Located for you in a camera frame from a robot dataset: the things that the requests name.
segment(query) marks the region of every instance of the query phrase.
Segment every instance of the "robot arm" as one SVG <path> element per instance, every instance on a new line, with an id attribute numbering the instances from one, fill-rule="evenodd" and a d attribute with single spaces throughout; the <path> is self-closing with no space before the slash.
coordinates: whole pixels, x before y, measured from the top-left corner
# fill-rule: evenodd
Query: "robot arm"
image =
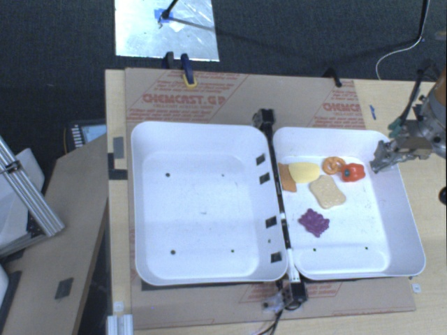
<path id="1" fill-rule="evenodd" d="M 418 96 L 423 72 L 418 71 L 418 79 L 404 112 L 388 127 L 393 139 L 380 141 L 377 145 L 374 160 L 370 162 L 375 173 L 407 160 L 427 159 L 432 152 L 446 158 L 446 69 L 428 96 L 420 98 L 422 104 L 413 107 L 416 120 L 406 120 Z"/>

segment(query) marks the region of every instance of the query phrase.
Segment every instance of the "dark floor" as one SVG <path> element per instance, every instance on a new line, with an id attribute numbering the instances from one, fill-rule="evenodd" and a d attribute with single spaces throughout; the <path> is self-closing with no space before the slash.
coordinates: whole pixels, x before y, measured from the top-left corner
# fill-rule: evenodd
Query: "dark floor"
<path id="1" fill-rule="evenodd" d="M 423 0 L 212 0 L 219 63 L 198 70 L 375 79 L 384 54 L 417 37 Z M 424 41 L 381 64 L 388 80 L 413 80 L 426 58 L 442 69 L 447 0 L 431 0 Z M 104 70 L 160 67 L 115 56 L 114 0 L 0 0 L 0 135 L 31 147 L 49 173 L 64 126 L 104 118 Z"/>

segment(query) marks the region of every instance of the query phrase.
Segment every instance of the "white cable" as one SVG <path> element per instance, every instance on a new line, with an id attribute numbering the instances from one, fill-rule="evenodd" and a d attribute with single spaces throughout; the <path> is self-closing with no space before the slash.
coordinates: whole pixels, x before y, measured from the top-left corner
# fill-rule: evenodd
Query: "white cable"
<path id="1" fill-rule="evenodd" d="M 389 57 L 389 56 L 392 56 L 393 54 L 397 54 L 397 53 L 400 53 L 400 52 L 409 51 L 409 50 L 411 50 L 412 48 L 416 47 L 416 46 L 419 44 L 419 42 L 423 39 L 422 36 L 423 36 L 423 33 L 424 33 L 425 22 L 427 21 L 427 16 L 428 16 L 428 9 L 429 9 L 429 7 L 430 7 L 430 0 L 427 0 L 427 10 L 425 11 L 425 17 L 424 17 L 424 21 L 423 21 L 423 23 L 422 23 L 422 29 L 420 30 L 420 35 L 419 35 L 419 37 L 418 37 L 418 40 L 417 40 L 413 45 L 411 45 L 410 47 L 402 48 L 402 49 L 400 49 L 400 50 L 395 50 L 395 51 L 392 51 L 392 52 L 390 52 L 390 53 L 387 53 L 385 56 L 382 56 L 382 57 L 377 61 L 377 63 L 376 63 L 376 75 L 377 75 L 377 78 L 378 78 L 379 80 L 381 80 L 380 75 L 379 75 L 379 64 L 380 64 L 385 58 L 387 58 L 387 57 Z"/>

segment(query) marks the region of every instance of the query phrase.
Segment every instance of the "black cable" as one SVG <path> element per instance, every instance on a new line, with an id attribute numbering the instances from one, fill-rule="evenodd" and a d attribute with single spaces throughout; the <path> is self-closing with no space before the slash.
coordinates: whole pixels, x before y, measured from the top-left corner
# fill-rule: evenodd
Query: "black cable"
<path id="1" fill-rule="evenodd" d="M 427 71 L 433 71 L 434 73 L 437 73 L 439 75 L 439 71 L 435 65 L 435 63 L 431 59 L 424 60 L 422 63 L 422 66 L 418 69 L 418 74 L 416 77 L 416 81 L 414 83 L 413 91 L 411 92 L 409 102 L 406 105 L 404 111 L 400 115 L 400 126 L 403 126 L 405 124 L 406 118 L 408 117 L 408 114 L 410 113 L 411 106 L 413 105 L 414 101 L 418 97 L 419 94 L 419 87 L 420 83 L 422 82 L 423 78 L 425 76 L 429 77 L 427 74 Z"/>
<path id="2" fill-rule="evenodd" d="M 415 46 L 417 46 L 419 44 L 420 41 L 423 40 L 423 33 L 424 33 L 424 29 L 425 29 L 425 23 L 427 21 L 427 14 L 428 14 L 428 8 L 430 7 L 430 0 L 423 0 L 423 4 L 422 4 L 422 11 L 420 13 L 420 22 L 419 22 L 419 30 L 418 30 L 418 37 L 416 37 L 414 39 L 414 42 L 411 46 L 406 47 L 406 48 L 402 48 L 400 50 L 395 50 L 392 51 L 390 53 L 385 54 L 384 56 L 382 56 L 376 63 L 376 76 L 379 80 L 381 80 L 380 75 L 379 75 L 379 64 L 385 59 L 388 58 L 389 56 L 392 56 L 393 54 L 397 54 L 400 52 L 405 52 L 405 51 L 409 51 L 411 49 L 413 49 Z"/>
<path id="3" fill-rule="evenodd" d="M 277 316 L 276 316 L 276 318 L 274 319 L 273 324 L 271 324 L 267 329 L 265 329 L 263 332 L 258 333 L 257 335 L 265 335 L 265 334 L 267 334 L 267 333 L 270 332 L 270 331 L 271 331 L 271 332 L 270 332 L 269 335 L 273 335 L 274 332 L 275 332 L 276 329 L 277 329 L 278 322 L 279 322 L 279 319 L 281 318 L 282 312 L 283 312 L 282 310 L 279 311 L 278 314 L 277 314 Z"/>
<path id="4" fill-rule="evenodd" d="M 298 303 L 298 305 L 292 305 L 292 304 L 288 305 L 288 306 L 285 307 L 285 309 L 287 311 L 295 311 L 296 309 L 298 309 L 300 307 L 301 307 L 301 303 Z"/>

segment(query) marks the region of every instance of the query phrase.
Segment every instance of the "wooden table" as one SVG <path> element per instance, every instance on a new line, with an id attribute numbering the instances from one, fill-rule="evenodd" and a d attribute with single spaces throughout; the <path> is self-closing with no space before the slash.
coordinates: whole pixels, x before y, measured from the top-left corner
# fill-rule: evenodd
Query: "wooden table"
<path id="1" fill-rule="evenodd" d="M 357 95 L 368 129 L 388 134 L 387 125 L 402 112 L 413 82 L 355 80 Z M 426 94 L 432 84 L 423 83 Z M 108 152 L 113 138 L 126 135 L 124 71 L 106 73 Z M 376 119 L 369 106 L 374 106 Z M 115 168 L 126 169 L 126 158 L 116 159 Z M 414 295 L 416 312 L 357 315 L 349 317 L 283 320 L 276 334 L 443 334 L 447 329 L 446 207 L 438 201 L 446 185 L 446 161 L 432 155 L 426 161 L 400 165 L 413 215 L 425 250 L 424 272 L 412 279 L 421 292 Z M 114 314 L 131 312 L 129 271 L 129 215 L 126 181 L 112 180 L 110 193 L 110 227 L 112 257 L 112 300 Z M 188 334 L 256 334 L 267 323 L 251 322 L 135 331 L 136 335 Z"/>
<path id="2" fill-rule="evenodd" d="M 107 181 L 105 136 L 57 161 L 45 199 L 66 228 L 5 265 L 22 275 L 3 335 L 78 334 L 107 219 Z M 56 299 L 61 282 L 71 286 Z"/>

